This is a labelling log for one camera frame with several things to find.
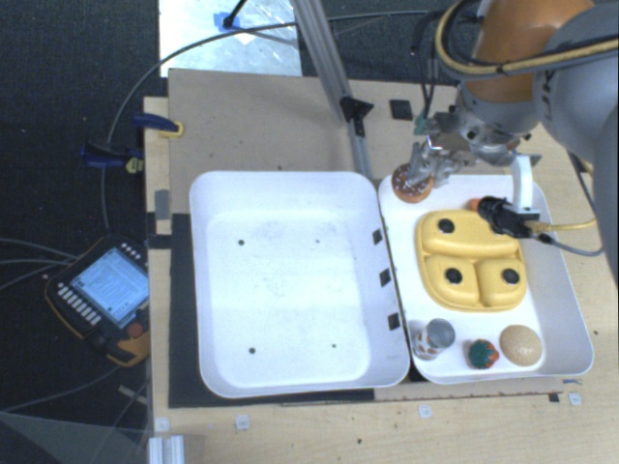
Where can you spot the red tomato with green top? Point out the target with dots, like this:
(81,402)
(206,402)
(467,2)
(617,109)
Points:
(482,354)

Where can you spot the beige bread roll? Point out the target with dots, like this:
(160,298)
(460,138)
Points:
(521,346)

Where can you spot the brown cardboard board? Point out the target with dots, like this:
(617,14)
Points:
(251,119)

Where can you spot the white bottle with grey cap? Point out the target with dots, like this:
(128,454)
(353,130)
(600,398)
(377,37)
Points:
(435,339)

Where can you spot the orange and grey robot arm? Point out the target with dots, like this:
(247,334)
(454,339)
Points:
(527,27)

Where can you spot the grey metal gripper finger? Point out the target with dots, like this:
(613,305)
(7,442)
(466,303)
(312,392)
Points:
(419,165)
(444,168)

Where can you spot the yellow divided plate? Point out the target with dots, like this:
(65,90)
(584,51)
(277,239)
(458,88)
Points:
(469,254)

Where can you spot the white plastic tray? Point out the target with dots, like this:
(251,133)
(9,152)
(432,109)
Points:
(546,283)
(290,283)

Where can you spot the small orange carrot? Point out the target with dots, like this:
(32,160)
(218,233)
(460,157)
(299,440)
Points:
(473,204)

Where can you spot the brown sprinkled doughnut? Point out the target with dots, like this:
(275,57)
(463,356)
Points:
(411,194)

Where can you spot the black cylinder on white bracket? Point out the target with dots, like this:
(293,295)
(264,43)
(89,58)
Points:
(503,218)

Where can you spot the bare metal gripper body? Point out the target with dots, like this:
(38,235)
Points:
(471,137)

